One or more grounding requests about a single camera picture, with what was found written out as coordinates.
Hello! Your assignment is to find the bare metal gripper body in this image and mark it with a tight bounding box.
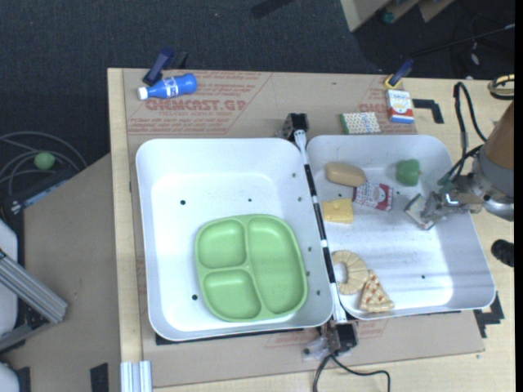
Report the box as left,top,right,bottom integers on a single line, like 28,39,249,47
433,174,515,223

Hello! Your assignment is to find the green bell pepper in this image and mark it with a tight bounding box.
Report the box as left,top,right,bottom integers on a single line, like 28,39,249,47
395,158,422,187

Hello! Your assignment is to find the white plastic tray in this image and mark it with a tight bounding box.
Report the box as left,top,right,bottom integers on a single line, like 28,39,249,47
305,133,497,322
135,137,334,342

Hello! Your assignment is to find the yellow cheese wedge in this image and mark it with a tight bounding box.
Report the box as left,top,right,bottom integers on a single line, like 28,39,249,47
321,198,355,225

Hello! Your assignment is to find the beige bread roll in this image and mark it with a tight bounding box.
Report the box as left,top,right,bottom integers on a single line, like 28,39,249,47
324,161,368,188

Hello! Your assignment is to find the beige croissant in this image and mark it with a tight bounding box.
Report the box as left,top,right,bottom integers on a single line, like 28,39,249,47
330,249,370,296

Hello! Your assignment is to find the pizza slice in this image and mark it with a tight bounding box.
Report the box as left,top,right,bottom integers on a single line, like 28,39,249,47
358,269,396,314

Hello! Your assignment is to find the thin black and white rod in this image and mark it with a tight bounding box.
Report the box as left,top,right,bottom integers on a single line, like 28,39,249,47
293,130,348,323

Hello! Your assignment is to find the green and white patterned packet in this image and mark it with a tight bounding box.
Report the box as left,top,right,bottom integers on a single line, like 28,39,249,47
339,111,382,136

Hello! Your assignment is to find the white red and orange carton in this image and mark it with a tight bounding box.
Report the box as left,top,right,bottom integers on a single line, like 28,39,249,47
385,88,415,125

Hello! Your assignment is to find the green divided plate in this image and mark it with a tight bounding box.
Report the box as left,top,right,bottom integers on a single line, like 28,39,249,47
193,213,309,323

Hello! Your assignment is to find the brown cardboard board, red print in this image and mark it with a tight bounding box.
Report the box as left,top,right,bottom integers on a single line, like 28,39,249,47
121,68,487,388

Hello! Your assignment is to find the blue bottle with white cap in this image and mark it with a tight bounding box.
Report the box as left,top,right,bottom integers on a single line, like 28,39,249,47
136,72,199,101

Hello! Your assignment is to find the green ball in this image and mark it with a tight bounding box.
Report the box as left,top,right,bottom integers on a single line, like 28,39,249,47
33,151,56,171

